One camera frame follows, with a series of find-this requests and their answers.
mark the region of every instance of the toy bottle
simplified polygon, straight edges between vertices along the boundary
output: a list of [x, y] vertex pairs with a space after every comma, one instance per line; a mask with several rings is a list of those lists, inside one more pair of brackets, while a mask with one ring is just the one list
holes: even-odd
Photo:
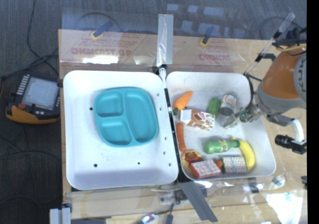
[[238, 148], [238, 140], [216, 140], [216, 141], [207, 141], [204, 143], [204, 152], [207, 154], [220, 153], [228, 151], [230, 148]]

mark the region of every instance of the food package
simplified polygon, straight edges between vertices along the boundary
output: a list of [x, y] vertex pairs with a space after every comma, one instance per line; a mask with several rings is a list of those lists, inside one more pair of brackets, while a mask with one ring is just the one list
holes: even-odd
[[222, 157], [223, 173], [225, 174], [245, 174], [247, 173], [244, 157]]
[[203, 158], [201, 154], [195, 150], [187, 150], [181, 155], [181, 163], [183, 165], [183, 168], [190, 174], [192, 173], [191, 168], [189, 167], [191, 163], [202, 160]]
[[198, 110], [181, 110], [180, 121], [187, 126], [211, 130], [215, 125], [215, 115]]
[[189, 167], [197, 179], [208, 178], [221, 173], [221, 170], [212, 159], [191, 163]]

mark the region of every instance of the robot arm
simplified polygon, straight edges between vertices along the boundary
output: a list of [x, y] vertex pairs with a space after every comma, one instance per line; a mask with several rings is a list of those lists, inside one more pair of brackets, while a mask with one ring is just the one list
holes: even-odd
[[306, 46], [296, 43], [288, 46], [272, 63], [248, 106], [231, 116], [224, 127], [233, 127], [237, 122], [253, 122], [264, 116], [270, 122], [281, 126], [291, 125], [294, 129], [295, 139], [277, 135], [277, 145], [291, 148], [293, 152], [305, 153], [307, 141], [299, 120], [282, 114], [293, 108], [307, 109], [306, 72]]

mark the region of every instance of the toy carrot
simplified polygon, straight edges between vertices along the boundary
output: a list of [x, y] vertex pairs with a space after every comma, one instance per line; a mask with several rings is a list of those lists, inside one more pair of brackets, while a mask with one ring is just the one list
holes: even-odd
[[186, 107], [192, 94], [193, 91], [189, 91], [176, 100], [173, 106], [173, 115], [177, 115], [178, 111], [183, 110]]
[[186, 145], [184, 141], [184, 125], [181, 122], [177, 123], [176, 125], [176, 136], [177, 136], [179, 150], [181, 152], [186, 151]]

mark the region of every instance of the toy banana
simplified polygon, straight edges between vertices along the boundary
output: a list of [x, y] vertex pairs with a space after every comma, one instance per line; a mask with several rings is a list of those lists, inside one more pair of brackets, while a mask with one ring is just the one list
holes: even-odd
[[250, 171], [255, 165], [254, 151], [248, 142], [243, 140], [238, 140], [238, 141], [239, 141], [239, 148], [241, 149], [245, 158], [247, 171]]

